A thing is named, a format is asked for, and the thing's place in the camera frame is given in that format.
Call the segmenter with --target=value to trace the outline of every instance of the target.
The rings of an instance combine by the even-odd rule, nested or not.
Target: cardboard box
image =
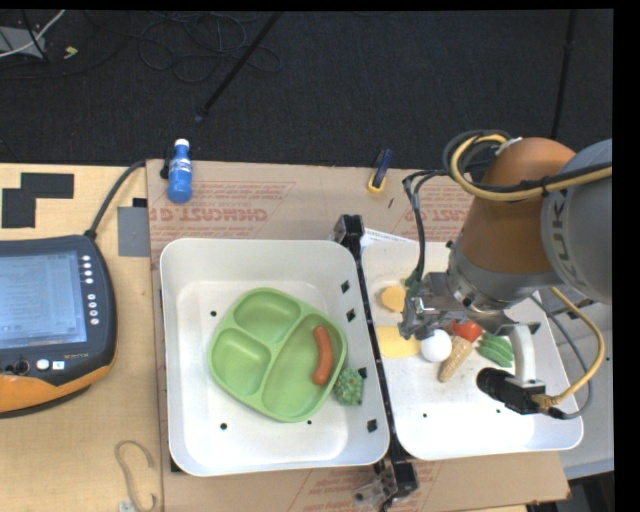
[[[25,176],[74,178],[72,197],[37,198],[35,227],[2,228],[0,239],[81,235],[91,226],[100,204],[124,170],[0,164],[3,190],[20,190]],[[141,167],[114,196],[97,230],[96,243],[109,267],[118,306],[116,363],[104,378],[68,402],[34,414],[0,419],[3,512],[118,510],[118,504],[128,499],[122,468],[114,453],[123,440],[144,446],[153,461],[149,467],[138,447],[122,447],[121,455],[133,475],[141,506],[151,506],[151,495],[162,506],[150,260],[148,256],[120,254],[118,233],[120,212],[139,210],[146,217],[144,208],[132,207],[133,198],[146,197],[146,193],[145,168]],[[0,191],[0,202],[3,195]],[[3,216],[13,216],[14,212],[0,210]],[[130,234],[140,236],[139,232]]]
[[[197,161],[193,197],[176,205],[166,197],[163,163],[147,162],[147,183],[166,510],[370,510],[355,505],[353,491],[375,478],[372,467],[210,478],[171,470],[158,261],[166,244],[181,237],[326,239],[344,214],[361,215],[367,228],[415,240],[415,219],[401,185],[413,171],[390,169],[385,189],[373,194],[367,189],[372,169]],[[435,178],[423,187],[421,199],[426,239],[454,239],[471,196],[448,178]],[[414,461],[414,468],[419,488],[393,510],[472,510],[569,495],[556,452]]]

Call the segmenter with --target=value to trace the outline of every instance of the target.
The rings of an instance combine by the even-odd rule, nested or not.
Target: white ball
[[[440,363],[451,355],[451,337],[442,329],[435,329],[433,334],[420,343],[420,351],[431,363]]]

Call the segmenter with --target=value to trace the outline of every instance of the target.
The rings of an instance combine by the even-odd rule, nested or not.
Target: white cable
[[[62,18],[65,12],[67,12],[66,9],[61,9],[58,14],[56,14],[53,18],[51,18],[49,22],[44,26],[44,28],[35,35],[35,40],[37,41],[38,39],[40,39],[47,32],[47,30],[49,30],[60,18]],[[0,58],[8,57],[9,55],[20,53],[21,51],[26,50],[27,48],[33,46],[33,44],[34,44],[33,41],[29,41],[27,44],[21,46],[20,48],[14,48],[11,51],[0,53]]]

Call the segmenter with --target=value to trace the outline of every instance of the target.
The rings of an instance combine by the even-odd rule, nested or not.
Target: tan table
[[[156,354],[157,340],[154,339],[154,328],[161,330],[162,325],[158,315],[154,317],[152,299],[152,281],[155,280],[155,286],[158,284],[154,261],[159,254],[159,245],[166,243],[153,229],[154,225],[158,226],[153,219],[161,217],[164,207],[161,192],[166,182],[158,178],[160,167],[161,161],[152,160],[147,162],[146,172],[141,168],[129,177],[114,197],[98,230],[97,242],[107,260],[118,303],[118,360],[104,379],[81,396],[47,411],[0,420],[0,508],[3,512],[118,510],[119,503],[129,497],[114,448],[123,440],[133,440],[150,452],[154,462],[153,467],[148,467],[144,453],[131,444],[122,449],[133,475],[135,495],[144,508],[151,507],[151,496],[154,495],[156,510],[171,512],[248,510],[257,507],[257,503],[260,503],[261,511],[274,512],[355,510],[348,502],[349,490],[342,489],[321,504],[313,497],[317,494],[315,490],[331,476],[327,470],[276,471],[211,479],[170,471],[162,353]],[[38,199],[36,227],[2,229],[0,238],[30,239],[83,233],[123,171],[120,167],[0,165],[0,188],[19,188],[21,172],[75,175],[73,199]],[[218,220],[214,223],[217,229],[228,228],[227,233],[244,233],[247,238],[317,238],[320,233],[324,237],[338,215],[367,210],[365,222],[370,227],[410,235],[407,229],[412,221],[410,217],[406,218],[406,205],[401,203],[406,198],[402,194],[390,197],[392,191],[377,197],[367,195],[366,182],[370,173],[367,169],[196,162],[195,173],[206,176],[204,182],[213,187],[211,190],[232,183],[236,186],[238,183],[262,183],[258,189],[254,187],[254,192],[261,190],[262,193],[254,196],[253,201],[268,213],[267,217],[262,224],[253,224],[250,228],[253,231],[237,231],[239,228],[234,228],[233,222]],[[396,187],[399,177],[390,178],[387,187]],[[443,184],[443,187],[439,192],[453,194],[449,201],[457,201],[459,207],[454,208],[455,211],[466,206],[466,199],[457,191],[447,188],[448,185]],[[134,197],[149,198],[151,258],[118,254],[117,211],[131,206]],[[229,197],[227,194],[226,202],[231,204],[233,194],[231,200]],[[191,207],[207,207],[202,200],[198,204],[195,199]],[[246,205],[251,201],[245,194],[242,202]],[[386,209],[380,211],[381,205]],[[193,229],[194,224],[188,219],[194,218],[191,211],[185,217],[183,228]],[[461,220],[452,218],[449,215],[447,222],[433,228],[437,228],[433,233],[450,236],[457,229],[456,222]],[[292,231],[276,232],[279,219],[282,226]],[[179,235],[182,228],[173,224],[174,231],[171,229],[167,227],[160,233],[169,233],[167,239],[170,239],[176,233]],[[360,478],[362,475],[368,478],[365,474],[368,470],[356,468],[353,471]],[[398,504],[397,510],[401,512],[471,510],[493,505],[503,508],[487,510],[524,512],[526,508],[520,503],[560,500],[568,495],[568,484],[555,452],[420,461],[417,470],[421,478],[420,489],[407,503]],[[502,479],[493,480],[492,473]],[[345,473],[343,477],[351,478],[350,475]]]

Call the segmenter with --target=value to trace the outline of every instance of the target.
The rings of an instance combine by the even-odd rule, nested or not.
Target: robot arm
[[[481,144],[500,148],[476,186],[462,178],[458,164]],[[421,275],[422,261],[407,279],[400,334],[425,339],[452,320],[472,320],[491,334],[508,336],[516,375],[487,368],[478,385],[520,413],[548,410],[548,400],[539,398],[546,397],[544,384],[531,366],[531,334],[538,325],[515,322],[505,310],[561,284],[612,303],[612,141],[576,154],[550,139],[511,141],[479,133],[448,158],[447,174],[476,197],[450,245],[447,271]]]

